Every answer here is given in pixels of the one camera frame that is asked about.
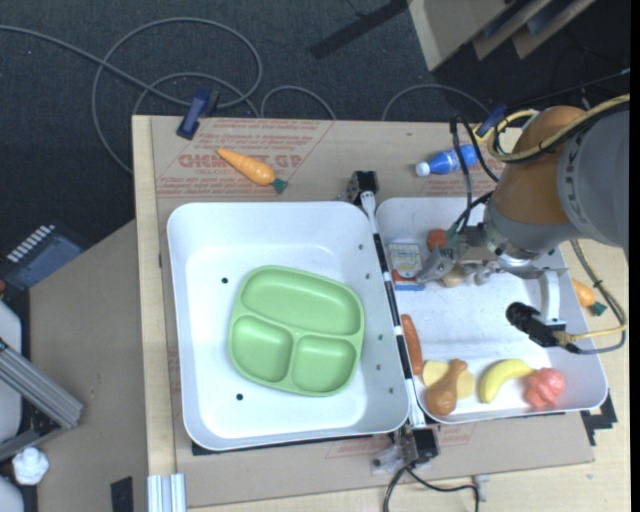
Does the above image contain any brown chicken drumstick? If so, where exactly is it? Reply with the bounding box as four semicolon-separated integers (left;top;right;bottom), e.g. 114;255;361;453
425;358;469;417

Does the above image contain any pink lumpy toy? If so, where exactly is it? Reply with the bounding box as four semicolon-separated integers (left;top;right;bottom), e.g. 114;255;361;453
524;367;567;411

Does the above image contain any green divided plate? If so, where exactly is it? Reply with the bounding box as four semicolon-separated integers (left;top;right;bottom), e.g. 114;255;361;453
227;264;365;399

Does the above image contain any orange carrot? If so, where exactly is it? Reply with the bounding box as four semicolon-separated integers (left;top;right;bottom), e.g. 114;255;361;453
571;278;609;317
215;147;289;195

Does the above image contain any brown cardboard board red print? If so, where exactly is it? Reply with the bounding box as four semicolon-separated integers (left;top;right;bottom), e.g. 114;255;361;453
149;117;597;509

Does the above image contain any black cylinder on white bracket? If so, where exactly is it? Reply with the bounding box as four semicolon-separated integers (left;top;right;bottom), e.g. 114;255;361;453
505;269;569;349

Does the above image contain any beige toy bread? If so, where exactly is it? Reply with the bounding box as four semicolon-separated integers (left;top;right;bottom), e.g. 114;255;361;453
439;267;472;289

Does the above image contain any white plastic tray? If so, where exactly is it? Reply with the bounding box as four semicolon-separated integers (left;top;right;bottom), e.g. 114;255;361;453
374;196;610;425
166;200;412;451

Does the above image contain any small white carton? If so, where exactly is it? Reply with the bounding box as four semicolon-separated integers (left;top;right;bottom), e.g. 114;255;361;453
387;240;427;292

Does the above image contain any orange sausage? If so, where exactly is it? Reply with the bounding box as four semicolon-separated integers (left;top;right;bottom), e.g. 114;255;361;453
400;313;425;377

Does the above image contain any yellow banana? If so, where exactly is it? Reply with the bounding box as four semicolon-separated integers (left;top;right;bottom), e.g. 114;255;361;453
478;358;534;405

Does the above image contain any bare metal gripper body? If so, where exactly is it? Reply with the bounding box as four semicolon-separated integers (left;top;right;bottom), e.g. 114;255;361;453
452;224;552;280

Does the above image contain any yellow flat slice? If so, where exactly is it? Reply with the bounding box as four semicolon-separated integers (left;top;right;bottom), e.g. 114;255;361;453
422;359;477;401

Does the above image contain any thin black and white rod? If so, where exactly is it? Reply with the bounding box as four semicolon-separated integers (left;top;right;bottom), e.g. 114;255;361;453
360;191;426;428

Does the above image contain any blue bottle with white cap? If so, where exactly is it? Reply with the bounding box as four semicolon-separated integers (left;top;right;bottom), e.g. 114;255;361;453
414;143;482;178

